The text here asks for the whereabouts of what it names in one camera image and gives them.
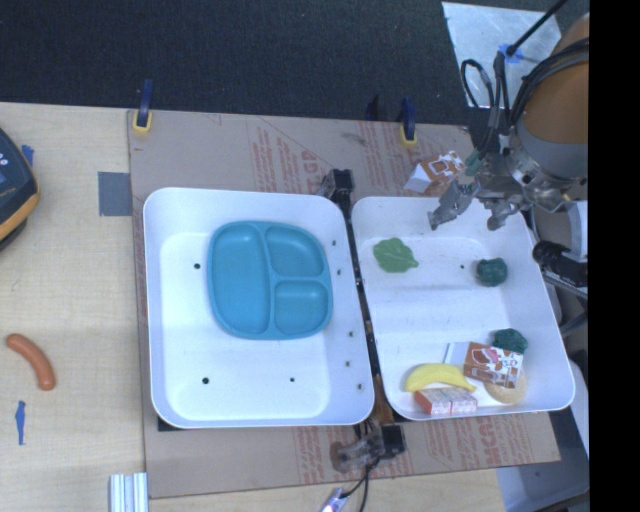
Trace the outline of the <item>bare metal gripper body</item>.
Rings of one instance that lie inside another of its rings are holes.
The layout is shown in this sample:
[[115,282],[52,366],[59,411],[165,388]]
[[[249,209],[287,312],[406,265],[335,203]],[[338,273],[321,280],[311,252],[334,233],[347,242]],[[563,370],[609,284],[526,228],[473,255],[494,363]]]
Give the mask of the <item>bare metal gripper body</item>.
[[474,189],[481,200],[556,212],[570,201],[569,189],[579,183],[579,174],[552,172],[525,150],[512,149],[484,157],[475,174]]

